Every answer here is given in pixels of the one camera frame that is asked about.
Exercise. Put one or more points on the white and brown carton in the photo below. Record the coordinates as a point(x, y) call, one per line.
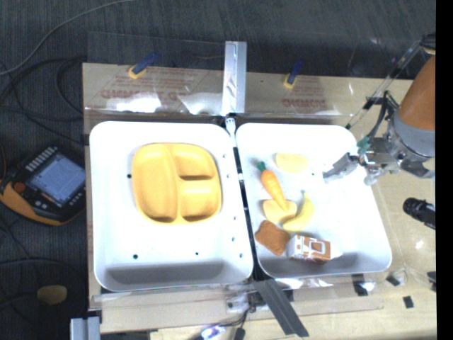
point(311, 249)

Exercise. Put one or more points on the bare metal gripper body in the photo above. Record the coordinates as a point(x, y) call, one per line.
point(393, 158)

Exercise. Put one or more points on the brown bread slice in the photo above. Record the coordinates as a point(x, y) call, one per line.
point(272, 237)

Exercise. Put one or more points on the pale yellow fruit slice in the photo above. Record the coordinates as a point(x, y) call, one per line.
point(292, 163)

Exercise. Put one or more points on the yellow round object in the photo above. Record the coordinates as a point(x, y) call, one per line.
point(52, 294)

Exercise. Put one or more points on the yellow banana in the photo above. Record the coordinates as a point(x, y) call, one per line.
point(303, 214)

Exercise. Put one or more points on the yellow divided plate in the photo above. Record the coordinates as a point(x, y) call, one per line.
point(159, 182)

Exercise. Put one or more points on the orange carrot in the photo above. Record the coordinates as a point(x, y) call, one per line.
point(273, 186)

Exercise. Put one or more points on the yellow biscuit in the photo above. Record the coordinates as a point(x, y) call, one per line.
point(272, 211)

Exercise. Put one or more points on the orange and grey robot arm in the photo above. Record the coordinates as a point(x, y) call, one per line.
point(419, 97)

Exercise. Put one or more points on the white plastic tray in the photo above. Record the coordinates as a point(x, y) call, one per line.
point(166, 253)
point(343, 221)

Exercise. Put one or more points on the black cylinder on white bracket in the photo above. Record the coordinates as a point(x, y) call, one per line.
point(419, 209)

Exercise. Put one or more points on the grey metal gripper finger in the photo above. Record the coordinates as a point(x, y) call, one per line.
point(370, 179)
point(340, 165)

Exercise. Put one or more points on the brown cardboard board red print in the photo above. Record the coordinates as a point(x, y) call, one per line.
point(198, 314)

